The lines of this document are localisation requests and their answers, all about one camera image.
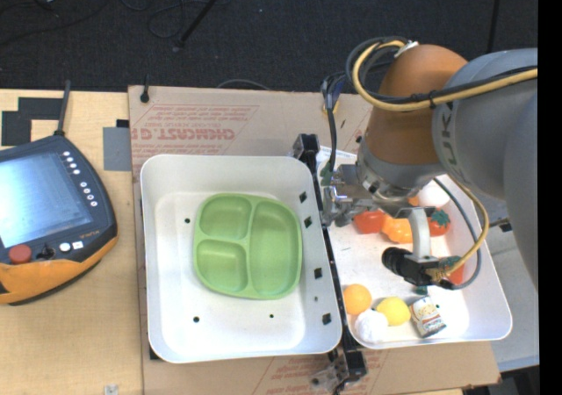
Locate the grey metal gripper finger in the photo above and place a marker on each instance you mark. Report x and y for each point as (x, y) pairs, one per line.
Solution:
(345, 217)
(328, 214)

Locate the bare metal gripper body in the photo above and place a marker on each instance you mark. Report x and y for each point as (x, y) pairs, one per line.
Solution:
(356, 191)

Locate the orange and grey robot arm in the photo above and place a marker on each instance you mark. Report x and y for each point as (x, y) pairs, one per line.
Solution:
(478, 130)

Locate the orange-red toy pepper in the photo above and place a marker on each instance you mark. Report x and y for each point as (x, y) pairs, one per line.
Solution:
(368, 223)

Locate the thin black rod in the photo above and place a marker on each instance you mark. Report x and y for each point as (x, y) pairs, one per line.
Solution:
(330, 253)

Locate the white plastic tray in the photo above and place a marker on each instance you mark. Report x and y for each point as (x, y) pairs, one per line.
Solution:
(364, 261)
(175, 253)

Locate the orange-yellow toy pepper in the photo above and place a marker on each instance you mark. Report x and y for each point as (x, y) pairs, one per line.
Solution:
(397, 231)

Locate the green divided plate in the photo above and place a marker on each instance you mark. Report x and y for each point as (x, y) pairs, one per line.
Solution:
(263, 248)

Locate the white toy egg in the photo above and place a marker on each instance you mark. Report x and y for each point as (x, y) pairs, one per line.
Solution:
(434, 196)

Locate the orange toy fruit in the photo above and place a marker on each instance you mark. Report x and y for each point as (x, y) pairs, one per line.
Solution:
(357, 298)

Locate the red toy tomato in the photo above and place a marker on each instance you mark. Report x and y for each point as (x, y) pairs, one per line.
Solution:
(440, 224)

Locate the yellow toy lemon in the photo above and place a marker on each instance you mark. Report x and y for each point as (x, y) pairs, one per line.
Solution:
(394, 311)

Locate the white toy garlic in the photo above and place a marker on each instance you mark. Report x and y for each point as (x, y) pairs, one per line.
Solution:
(371, 326)

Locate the red toy piece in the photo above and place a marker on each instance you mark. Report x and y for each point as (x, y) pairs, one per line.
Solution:
(457, 274)

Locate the small white printed can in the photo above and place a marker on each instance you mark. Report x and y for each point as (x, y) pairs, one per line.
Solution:
(428, 316)

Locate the brown cardboard board red print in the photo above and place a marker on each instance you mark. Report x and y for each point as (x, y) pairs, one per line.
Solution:
(211, 121)

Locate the black cylinder on white bracket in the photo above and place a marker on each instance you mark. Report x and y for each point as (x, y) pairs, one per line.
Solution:
(401, 262)

